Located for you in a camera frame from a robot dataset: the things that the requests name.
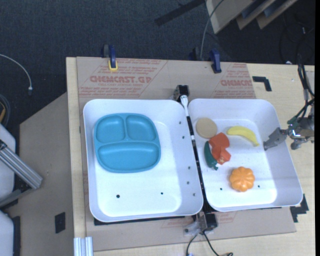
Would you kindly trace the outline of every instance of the blue plate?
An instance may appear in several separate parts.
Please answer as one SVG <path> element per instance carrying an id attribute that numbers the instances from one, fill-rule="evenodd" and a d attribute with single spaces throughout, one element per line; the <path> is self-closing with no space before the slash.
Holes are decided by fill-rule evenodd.
<path id="1" fill-rule="evenodd" d="M 147 116 L 135 113 L 100 118 L 94 127 L 94 149 L 99 164 L 113 173 L 147 171 L 161 157 L 155 124 Z"/>

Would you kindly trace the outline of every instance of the blue clamp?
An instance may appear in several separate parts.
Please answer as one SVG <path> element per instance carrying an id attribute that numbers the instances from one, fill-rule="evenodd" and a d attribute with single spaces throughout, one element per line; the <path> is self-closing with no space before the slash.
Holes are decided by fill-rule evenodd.
<path id="1" fill-rule="evenodd" d="M 218 52 L 217 49 L 212 49 L 209 52 L 209 58 L 210 61 L 213 62 L 211 65 L 213 72 L 214 73 L 221 73 L 221 68 L 220 68 L 220 53 Z"/>
<path id="2" fill-rule="evenodd" d="M 110 58 L 110 60 L 108 61 L 109 69 L 111 71 L 117 71 L 118 70 L 118 63 L 116 60 L 116 50 L 115 50 L 114 46 L 111 44 L 103 45 L 103 48 L 101 50 L 101 57 L 106 58 L 107 56 L 109 56 L 109 58 Z"/>

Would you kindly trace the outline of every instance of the black fabric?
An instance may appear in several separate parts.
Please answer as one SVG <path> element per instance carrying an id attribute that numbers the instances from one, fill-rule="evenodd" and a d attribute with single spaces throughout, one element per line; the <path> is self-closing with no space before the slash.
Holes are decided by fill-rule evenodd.
<path id="1" fill-rule="evenodd" d="M 112 44 L 118 58 L 188 60 L 201 47 L 209 17 L 205 1 L 161 25 L 156 20 L 192 1 L 0 0 L 0 54 L 20 63 L 33 84 L 29 96 L 24 71 L 0 57 L 0 94 L 11 104 L 7 129 L 66 92 L 66 57 L 100 57 L 102 46 Z M 240 30 L 233 20 L 214 34 L 209 25 L 203 58 L 216 48 L 222 62 L 283 64 L 295 63 L 301 52 L 304 63 L 314 65 L 315 6 L 315 0 L 298 0 L 264 29 L 253 20 Z"/>

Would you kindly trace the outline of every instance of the yellow clamp pad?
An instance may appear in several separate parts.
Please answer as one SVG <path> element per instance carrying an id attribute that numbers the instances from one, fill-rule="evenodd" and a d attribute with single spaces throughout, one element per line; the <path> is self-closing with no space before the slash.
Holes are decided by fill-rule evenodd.
<path id="1" fill-rule="evenodd" d="M 109 64 L 110 71 L 117 71 L 118 70 L 118 62 L 117 61 L 115 61 L 115 67 L 111 66 L 111 61 L 110 60 L 108 61 L 108 64 Z"/>

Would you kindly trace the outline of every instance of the orange pumpkin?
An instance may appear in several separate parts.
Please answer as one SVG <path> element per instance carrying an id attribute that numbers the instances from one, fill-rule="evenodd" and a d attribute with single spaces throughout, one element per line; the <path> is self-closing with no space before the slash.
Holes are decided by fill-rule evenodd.
<path id="1" fill-rule="evenodd" d="M 252 189 L 255 179 L 253 171 L 243 166 L 234 169 L 229 177 L 231 187 L 241 192 Z"/>

